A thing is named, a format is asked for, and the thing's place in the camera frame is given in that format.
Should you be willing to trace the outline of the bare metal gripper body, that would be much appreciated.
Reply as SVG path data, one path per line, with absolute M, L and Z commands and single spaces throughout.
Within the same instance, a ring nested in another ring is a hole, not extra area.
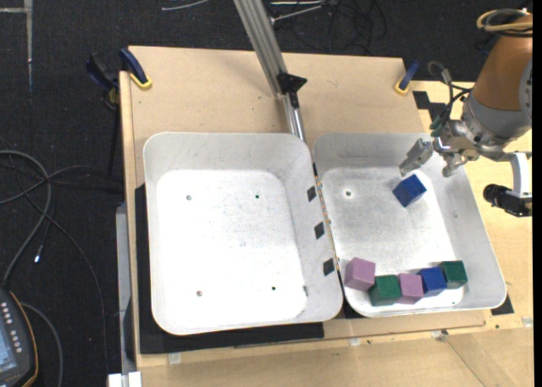
M 474 161 L 479 157 L 499 161 L 509 140 L 486 130 L 479 123 L 436 119 L 431 123 L 434 150 L 442 157 Z

